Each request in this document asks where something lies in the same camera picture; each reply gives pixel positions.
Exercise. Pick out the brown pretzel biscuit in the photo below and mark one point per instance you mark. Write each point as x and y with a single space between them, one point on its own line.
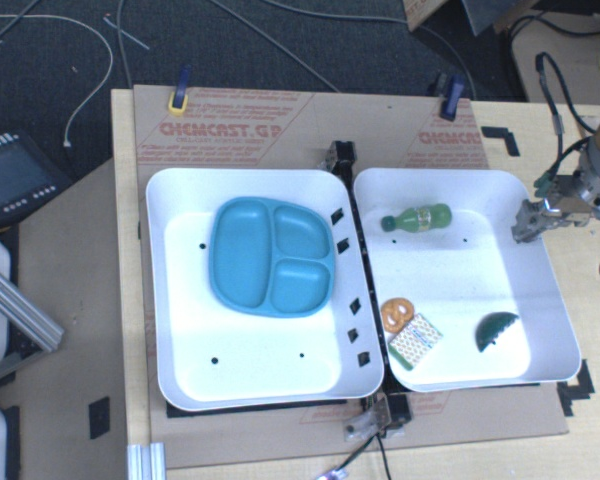
394 320

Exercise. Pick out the blue divided plate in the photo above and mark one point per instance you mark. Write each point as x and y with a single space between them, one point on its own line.
272 258

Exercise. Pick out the white plastic tray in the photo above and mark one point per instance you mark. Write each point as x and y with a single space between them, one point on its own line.
260 363
455 283

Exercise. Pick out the white green patterned packet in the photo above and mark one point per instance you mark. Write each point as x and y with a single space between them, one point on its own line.
414 343

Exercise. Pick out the green plastic bottle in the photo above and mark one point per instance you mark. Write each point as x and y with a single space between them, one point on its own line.
420 218

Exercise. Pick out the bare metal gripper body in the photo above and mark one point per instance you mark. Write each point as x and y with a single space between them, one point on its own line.
575 203

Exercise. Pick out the dark green half-round slice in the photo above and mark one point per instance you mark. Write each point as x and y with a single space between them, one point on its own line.
492 330

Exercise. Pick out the brown cardboard board red print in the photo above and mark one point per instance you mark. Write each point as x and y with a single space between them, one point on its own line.
290 118

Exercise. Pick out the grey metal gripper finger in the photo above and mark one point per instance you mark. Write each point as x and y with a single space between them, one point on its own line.
522 228
542 218

